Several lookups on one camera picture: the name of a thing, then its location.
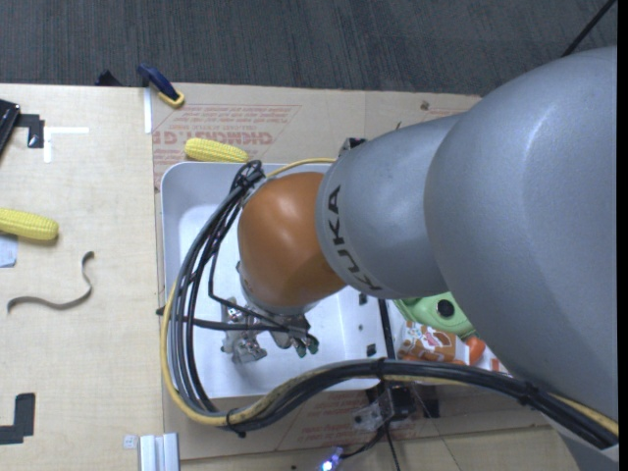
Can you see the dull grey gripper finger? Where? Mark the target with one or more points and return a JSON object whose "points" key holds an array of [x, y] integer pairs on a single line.
{"points": [[249, 350]]}

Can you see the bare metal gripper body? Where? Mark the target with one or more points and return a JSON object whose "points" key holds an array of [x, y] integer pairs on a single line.
{"points": [[275, 324]]}

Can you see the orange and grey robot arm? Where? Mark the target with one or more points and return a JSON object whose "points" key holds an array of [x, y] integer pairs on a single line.
{"points": [[490, 224]]}

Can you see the white plastic tray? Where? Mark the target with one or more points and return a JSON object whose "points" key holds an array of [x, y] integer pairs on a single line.
{"points": [[398, 321], [338, 324]]}

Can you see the thin black rod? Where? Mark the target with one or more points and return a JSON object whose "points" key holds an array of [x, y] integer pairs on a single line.
{"points": [[387, 331]]}

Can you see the green toy with black dot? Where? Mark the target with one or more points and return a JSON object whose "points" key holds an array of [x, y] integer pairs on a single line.
{"points": [[432, 312]]}

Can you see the orange and white cartoon packet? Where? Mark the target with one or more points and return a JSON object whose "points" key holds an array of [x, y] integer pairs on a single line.
{"points": [[432, 344]]}

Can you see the yellow corn cob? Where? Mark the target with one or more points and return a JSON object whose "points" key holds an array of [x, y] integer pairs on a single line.
{"points": [[216, 150], [27, 224]]}

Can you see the grey curled strip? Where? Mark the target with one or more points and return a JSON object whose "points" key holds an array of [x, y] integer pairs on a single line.
{"points": [[54, 304]]}

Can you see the brown cardboard board, red print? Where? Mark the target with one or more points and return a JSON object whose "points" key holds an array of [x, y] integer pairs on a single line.
{"points": [[319, 116]]}

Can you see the small white paper piece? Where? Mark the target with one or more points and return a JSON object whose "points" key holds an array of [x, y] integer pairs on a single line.
{"points": [[7, 252]]}

